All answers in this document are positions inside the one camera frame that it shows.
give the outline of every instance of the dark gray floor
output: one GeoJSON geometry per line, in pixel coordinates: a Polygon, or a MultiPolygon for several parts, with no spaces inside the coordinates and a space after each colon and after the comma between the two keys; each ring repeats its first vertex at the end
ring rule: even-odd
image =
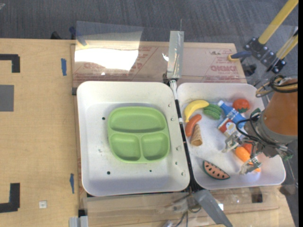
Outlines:
{"type": "MultiPolygon", "coordinates": [[[[185,41],[234,43],[238,51],[253,36],[260,36],[288,0],[0,0],[1,38],[49,39],[56,31],[70,39],[77,21],[185,30],[185,41]]],[[[267,45],[278,51],[298,26],[298,6],[267,45]]],[[[285,57],[283,74],[298,74],[298,46],[285,57]]],[[[266,68],[258,64],[256,77],[266,68]]],[[[293,148],[297,152],[297,142],[293,148]]],[[[296,226],[298,218],[297,153],[290,160],[284,193],[296,226]]]]}

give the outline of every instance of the wooden table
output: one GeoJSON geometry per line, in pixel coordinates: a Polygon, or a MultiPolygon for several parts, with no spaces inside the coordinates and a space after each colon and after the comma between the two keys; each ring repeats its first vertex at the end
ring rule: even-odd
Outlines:
{"type": "MultiPolygon", "coordinates": [[[[68,226],[69,217],[78,215],[77,144],[71,95],[74,43],[0,39],[0,54],[20,56],[20,73],[12,73],[11,61],[0,61],[0,85],[14,85],[13,111],[0,112],[0,204],[9,202],[10,184],[20,183],[20,206],[17,211],[0,213],[0,227],[63,227],[68,226]],[[66,76],[62,70],[64,60],[66,76]]],[[[278,191],[273,194],[275,201],[268,204],[276,207],[271,210],[260,211],[254,203],[251,211],[230,212],[227,217],[234,226],[243,226],[243,220],[253,226],[294,226],[285,196],[278,191]]],[[[202,223],[213,224],[191,221],[190,226],[202,223]]]]}

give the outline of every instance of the white tray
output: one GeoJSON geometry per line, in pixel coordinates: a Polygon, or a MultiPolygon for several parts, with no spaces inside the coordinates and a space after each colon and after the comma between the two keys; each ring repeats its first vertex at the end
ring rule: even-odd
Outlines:
{"type": "MultiPolygon", "coordinates": [[[[183,119],[184,109],[188,103],[196,99],[204,99],[209,103],[216,104],[223,100],[231,106],[232,102],[240,97],[246,98],[251,105],[250,110],[245,114],[249,117],[256,108],[264,109],[261,98],[255,97],[256,88],[249,84],[241,83],[183,83],[177,88],[181,114],[183,119]]],[[[203,110],[197,110],[193,115],[201,114],[199,122],[203,144],[199,147],[190,144],[187,138],[187,145],[192,163],[196,182],[203,188],[209,190],[241,188],[252,186],[279,185],[285,180],[285,169],[280,156],[267,158],[263,154],[257,158],[262,162],[261,172],[256,171],[246,175],[239,174],[243,162],[230,151],[222,153],[225,148],[226,136],[218,129],[218,124],[224,119],[223,114],[220,120],[214,120],[203,114],[203,110]],[[208,160],[231,177],[227,180],[216,180],[203,171],[202,162],[208,160]]]]}
{"type": "Polygon", "coordinates": [[[171,89],[158,82],[87,81],[77,89],[82,184],[93,196],[176,192],[189,184],[189,171],[171,89]],[[154,163],[125,163],[114,157],[107,118],[122,106],[152,106],[166,117],[169,155],[154,163]]]}

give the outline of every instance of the blue bottle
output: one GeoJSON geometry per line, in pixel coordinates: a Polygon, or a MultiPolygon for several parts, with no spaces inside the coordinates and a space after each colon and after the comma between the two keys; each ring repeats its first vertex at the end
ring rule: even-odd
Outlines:
{"type": "MultiPolygon", "coordinates": [[[[227,106],[222,100],[218,102],[218,106],[222,108],[225,116],[229,118],[234,123],[239,122],[240,120],[245,120],[244,118],[236,109],[233,107],[227,106]]],[[[239,123],[239,128],[243,128],[246,122],[239,123]]]]}

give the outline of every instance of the toy tomato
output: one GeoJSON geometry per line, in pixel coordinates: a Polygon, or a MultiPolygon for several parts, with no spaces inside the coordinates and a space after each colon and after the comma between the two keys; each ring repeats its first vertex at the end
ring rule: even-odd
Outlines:
{"type": "Polygon", "coordinates": [[[244,113],[249,110],[250,104],[245,98],[239,98],[233,102],[232,107],[239,113],[244,113]]]}

